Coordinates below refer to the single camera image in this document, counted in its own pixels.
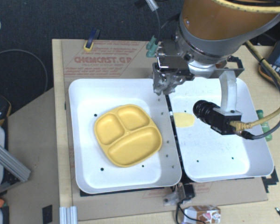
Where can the brown and white carton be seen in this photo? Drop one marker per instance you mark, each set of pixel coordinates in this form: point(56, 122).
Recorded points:
point(203, 214)

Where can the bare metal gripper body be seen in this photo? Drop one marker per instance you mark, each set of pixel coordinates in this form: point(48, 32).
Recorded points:
point(175, 55)

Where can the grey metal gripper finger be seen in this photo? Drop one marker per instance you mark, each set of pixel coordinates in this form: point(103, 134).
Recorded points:
point(159, 83)
point(171, 83)

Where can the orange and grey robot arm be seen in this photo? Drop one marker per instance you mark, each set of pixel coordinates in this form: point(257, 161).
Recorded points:
point(214, 15)

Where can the yellow divided plate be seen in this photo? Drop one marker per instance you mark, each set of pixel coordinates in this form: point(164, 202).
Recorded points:
point(128, 136)

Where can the white plastic tray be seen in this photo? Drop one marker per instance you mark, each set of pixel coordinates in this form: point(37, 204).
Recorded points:
point(84, 148)
point(212, 153)

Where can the brown cardboard board red print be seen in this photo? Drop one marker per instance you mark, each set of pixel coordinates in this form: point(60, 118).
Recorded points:
point(102, 62)

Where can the yellow flat oval slice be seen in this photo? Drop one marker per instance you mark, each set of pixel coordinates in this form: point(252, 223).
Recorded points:
point(183, 120)

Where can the black cylinder on white bracket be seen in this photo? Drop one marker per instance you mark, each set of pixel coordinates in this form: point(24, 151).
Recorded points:
point(220, 120)

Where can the green bottle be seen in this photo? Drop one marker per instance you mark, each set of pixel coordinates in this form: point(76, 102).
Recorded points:
point(266, 125)

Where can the thin black and white rod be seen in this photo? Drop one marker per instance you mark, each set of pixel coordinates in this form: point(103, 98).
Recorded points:
point(170, 113)

